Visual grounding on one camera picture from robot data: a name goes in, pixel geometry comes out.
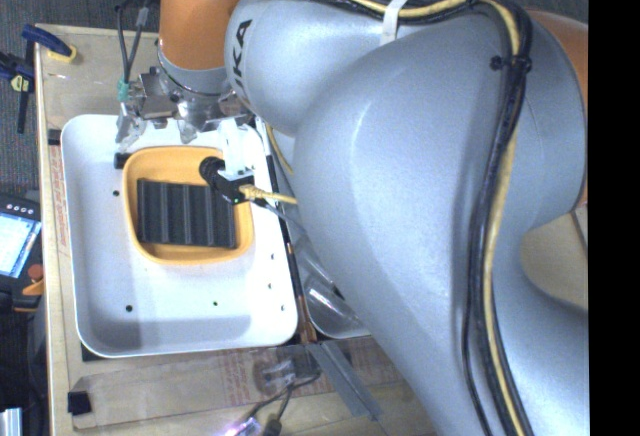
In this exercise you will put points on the clear plastic bottle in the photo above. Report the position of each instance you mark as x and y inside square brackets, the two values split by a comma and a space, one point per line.
[327, 299]

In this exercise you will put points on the black ribbed block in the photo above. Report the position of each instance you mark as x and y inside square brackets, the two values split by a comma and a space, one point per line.
[185, 214]

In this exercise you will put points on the thin black and white rod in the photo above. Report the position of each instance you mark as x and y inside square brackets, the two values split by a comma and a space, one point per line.
[296, 274]

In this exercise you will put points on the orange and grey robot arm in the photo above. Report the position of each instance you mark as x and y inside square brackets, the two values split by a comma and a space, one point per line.
[400, 164]

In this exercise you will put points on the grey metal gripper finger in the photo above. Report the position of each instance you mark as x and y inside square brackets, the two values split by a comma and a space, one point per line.
[129, 130]
[188, 131]

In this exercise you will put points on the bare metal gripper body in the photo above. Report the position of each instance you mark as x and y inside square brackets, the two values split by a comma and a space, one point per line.
[200, 111]

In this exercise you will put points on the orange rectangular plate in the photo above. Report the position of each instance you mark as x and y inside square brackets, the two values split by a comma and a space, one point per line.
[150, 164]

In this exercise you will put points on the black cylinder on white bracket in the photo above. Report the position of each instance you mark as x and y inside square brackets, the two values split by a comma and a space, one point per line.
[220, 176]

